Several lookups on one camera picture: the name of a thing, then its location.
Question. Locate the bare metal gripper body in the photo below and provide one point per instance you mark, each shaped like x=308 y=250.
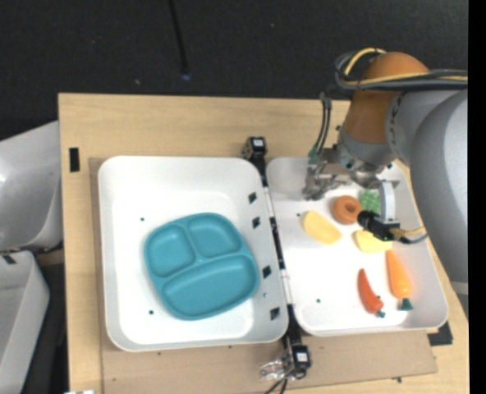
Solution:
x=338 y=170

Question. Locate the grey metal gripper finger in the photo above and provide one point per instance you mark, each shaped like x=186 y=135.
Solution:
x=310 y=190
x=327 y=189

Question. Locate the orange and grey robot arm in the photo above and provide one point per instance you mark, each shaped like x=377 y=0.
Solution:
x=436 y=146

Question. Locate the orange doughnut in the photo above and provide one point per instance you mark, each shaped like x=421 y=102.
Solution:
x=341 y=215

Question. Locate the pale yellow banana piece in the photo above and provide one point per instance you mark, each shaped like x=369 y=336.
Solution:
x=368 y=244
x=321 y=228

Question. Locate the green grapes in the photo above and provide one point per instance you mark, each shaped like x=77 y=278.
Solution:
x=368 y=200

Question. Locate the thin black and white rod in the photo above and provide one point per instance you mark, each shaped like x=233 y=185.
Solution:
x=276 y=240

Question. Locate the white plastic tray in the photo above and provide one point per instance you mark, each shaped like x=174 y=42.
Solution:
x=325 y=277
x=132 y=302

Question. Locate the red chili pepper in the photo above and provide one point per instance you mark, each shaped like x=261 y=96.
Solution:
x=368 y=294

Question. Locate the orange carrot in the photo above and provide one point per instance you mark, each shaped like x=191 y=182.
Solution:
x=398 y=279

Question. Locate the blue divided plate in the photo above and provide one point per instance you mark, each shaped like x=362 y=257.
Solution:
x=202 y=267

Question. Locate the black cylinder on white bracket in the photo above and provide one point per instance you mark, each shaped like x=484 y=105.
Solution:
x=384 y=212

